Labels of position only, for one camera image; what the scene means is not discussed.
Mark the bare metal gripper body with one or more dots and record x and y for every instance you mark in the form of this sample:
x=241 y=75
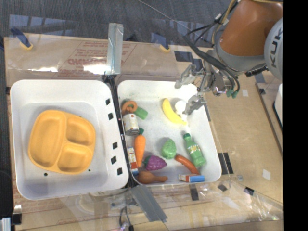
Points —
x=217 y=82

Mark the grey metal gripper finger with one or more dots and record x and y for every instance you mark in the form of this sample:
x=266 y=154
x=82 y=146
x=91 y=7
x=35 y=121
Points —
x=194 y=103
x=186 y=76

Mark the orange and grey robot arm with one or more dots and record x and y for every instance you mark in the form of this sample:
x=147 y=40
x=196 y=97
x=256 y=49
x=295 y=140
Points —
x=243 y=30

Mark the white round toy food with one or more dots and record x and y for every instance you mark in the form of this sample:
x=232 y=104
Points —
x=180 y=106

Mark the yellow banana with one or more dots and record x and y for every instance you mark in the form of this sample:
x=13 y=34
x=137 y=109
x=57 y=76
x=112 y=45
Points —
x=169 y=112

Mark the white plastic tray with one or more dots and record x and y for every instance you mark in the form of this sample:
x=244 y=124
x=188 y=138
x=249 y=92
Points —
x=60 y=93
x=156 y=129

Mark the green bottle with yellow label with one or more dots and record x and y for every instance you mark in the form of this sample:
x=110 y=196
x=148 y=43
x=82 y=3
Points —
x=195 y=151

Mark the green grapes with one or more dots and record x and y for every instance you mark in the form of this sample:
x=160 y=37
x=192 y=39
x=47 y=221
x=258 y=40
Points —
x=169 y=149

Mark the orange sausage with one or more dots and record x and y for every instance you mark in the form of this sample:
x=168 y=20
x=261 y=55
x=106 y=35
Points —
x=187 y=163

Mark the white can with red print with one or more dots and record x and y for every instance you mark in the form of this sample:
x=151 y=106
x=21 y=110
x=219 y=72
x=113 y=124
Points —
x=130 y=124

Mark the orange pretzel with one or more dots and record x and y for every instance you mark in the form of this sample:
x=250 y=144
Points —
x=125 y=106

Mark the orange carrot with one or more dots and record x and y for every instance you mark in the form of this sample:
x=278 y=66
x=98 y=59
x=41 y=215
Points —
x=139 y=145

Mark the purple grapes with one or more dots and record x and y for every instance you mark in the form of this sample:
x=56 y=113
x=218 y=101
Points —
x=155 y=163

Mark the red white and blue carton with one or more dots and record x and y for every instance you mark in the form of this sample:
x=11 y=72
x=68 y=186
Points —
x=191 y=178

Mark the brown chicken drumstick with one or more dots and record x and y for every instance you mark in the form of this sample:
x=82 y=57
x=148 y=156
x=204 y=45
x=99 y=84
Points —
x=148 y=177

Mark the brown cardboard board, red print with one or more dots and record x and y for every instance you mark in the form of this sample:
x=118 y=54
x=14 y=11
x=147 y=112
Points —
x=72 y=56

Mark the orange divided plate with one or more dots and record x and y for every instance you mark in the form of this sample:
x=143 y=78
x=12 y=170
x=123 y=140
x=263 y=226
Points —
x=50 y=138

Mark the black cylinder on white bracket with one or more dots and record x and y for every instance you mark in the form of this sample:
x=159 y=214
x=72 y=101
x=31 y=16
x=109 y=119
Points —
x=256 y=71

